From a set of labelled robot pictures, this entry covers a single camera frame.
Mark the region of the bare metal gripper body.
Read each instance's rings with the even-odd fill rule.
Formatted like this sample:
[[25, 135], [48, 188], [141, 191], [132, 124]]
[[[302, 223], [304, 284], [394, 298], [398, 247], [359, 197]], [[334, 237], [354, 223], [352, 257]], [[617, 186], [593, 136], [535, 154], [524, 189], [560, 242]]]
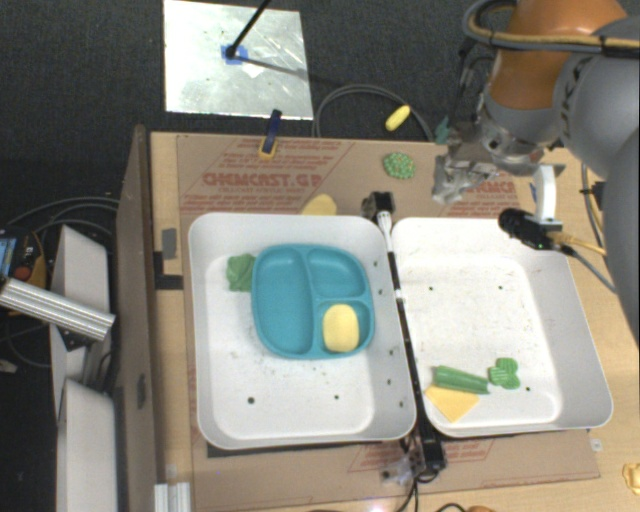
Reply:
[[436, 157], [435, 167], [445, 176], [492, 176], [498, 171], [530, 175], [543, 156], [543, 146], [493, 124], [459, 123], [449, 129], [446, 153]]

